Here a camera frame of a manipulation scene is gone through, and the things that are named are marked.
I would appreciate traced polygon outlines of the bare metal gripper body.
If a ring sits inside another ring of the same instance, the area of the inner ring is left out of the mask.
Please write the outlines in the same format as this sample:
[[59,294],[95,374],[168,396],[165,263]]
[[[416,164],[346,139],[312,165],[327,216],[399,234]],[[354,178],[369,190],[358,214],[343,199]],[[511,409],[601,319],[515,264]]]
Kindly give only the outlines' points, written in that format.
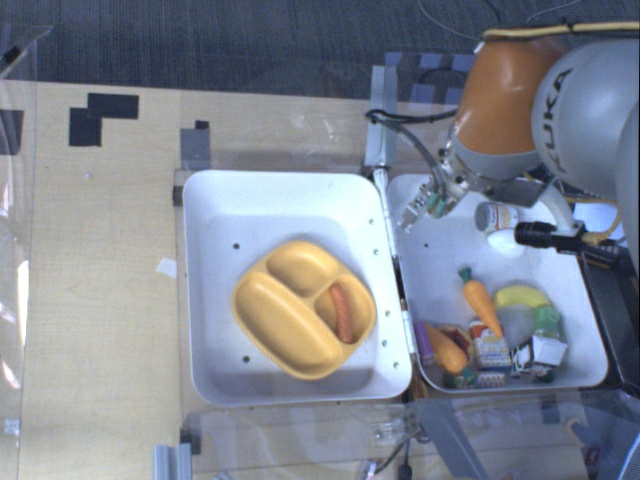
[[452,148],[440,148],[435,166],[430,168],[429,177],[421,186],[431,191],[430,209],[453,209],[469,192],[479,187],[479,178]]

